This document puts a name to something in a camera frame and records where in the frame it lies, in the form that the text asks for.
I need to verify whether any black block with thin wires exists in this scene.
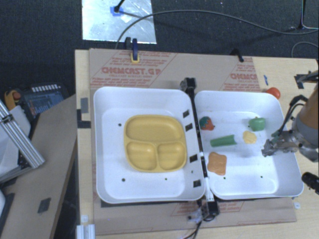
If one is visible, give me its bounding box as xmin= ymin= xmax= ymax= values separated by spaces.
xmin=180 ymin=77 xmax=196 ymax=92
xmin=198 ymin=199 xmax=220 ymax=222

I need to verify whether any green toy bell pepper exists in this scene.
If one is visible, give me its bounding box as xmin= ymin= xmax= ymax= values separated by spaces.
xmin=248 ymin=117 xmax=267 ymax=132

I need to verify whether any red toy tomato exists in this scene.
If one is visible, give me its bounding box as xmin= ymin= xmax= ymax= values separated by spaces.
xmin=265 ymin=87 xmax=281 ymax=100

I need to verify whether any pale yellow toy biscuit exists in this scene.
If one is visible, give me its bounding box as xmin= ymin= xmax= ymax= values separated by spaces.
xmin=242 ymin=130 xmax=258 ymax=144

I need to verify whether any orange toy bell pepper slice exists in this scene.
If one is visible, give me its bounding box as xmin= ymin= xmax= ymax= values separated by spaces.
xmin=207 ymin=151 xmax=228 ymax=176

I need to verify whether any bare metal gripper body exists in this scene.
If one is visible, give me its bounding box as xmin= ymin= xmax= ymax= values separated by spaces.
xmin=272 ymin=130 xmax=301 ymax=154

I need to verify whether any brown cardboard board red print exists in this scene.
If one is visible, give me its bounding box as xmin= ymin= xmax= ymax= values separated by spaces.
xmin=88 ymin=48 xmax=298 ymax=236

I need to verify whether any white plastic tray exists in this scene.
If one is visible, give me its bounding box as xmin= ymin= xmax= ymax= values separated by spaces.
xmin=93 ymin=86 xmax=207 ymax=205
xmin=194 ymin=90 xmax=305 ymax=201

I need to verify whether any yellow divided plate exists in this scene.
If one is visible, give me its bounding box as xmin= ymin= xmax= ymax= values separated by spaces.
xmin=123 ymin=114 xmax=188 ymax=173

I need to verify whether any thin black and white rod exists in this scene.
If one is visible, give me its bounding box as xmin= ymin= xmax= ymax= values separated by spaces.
xmin=187 ymin=88 xmax=211 ymax=199

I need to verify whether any red toy strawberry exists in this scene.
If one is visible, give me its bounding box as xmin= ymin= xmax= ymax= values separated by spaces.
xmin=198 ymin=116 xmax=216 ymax=131

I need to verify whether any green toy celery stick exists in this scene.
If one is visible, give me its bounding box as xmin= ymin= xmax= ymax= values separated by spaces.
xmin=209 ymin=134 xmax=237 ymax=148

